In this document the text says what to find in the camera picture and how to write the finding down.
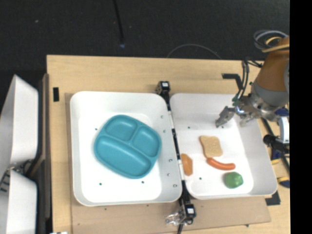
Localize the green round toy vegetable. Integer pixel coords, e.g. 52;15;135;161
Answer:
223;171;244;189

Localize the orange toy sausage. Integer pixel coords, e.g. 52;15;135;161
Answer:
207;157;236;171

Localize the tan toy bread slice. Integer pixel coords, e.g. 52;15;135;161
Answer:
199;135;224;159

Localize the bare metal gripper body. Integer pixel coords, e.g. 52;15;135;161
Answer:
234;95;279;122

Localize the orange oblong toy food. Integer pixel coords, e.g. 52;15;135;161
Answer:
180;153;194;176

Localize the black block with thin wires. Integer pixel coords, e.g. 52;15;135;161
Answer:
181;203;197;225
155;80;171;95

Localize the black cylinder on white bracket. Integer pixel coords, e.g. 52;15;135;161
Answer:
262;116;290;154

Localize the thin black and white rod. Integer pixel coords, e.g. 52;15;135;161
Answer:
162;91;190;205

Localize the white plastic tray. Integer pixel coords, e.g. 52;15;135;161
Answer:
169;92;279;201
70;90;183;207

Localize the blue divided plate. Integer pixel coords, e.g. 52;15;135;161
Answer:
93;114;163;180

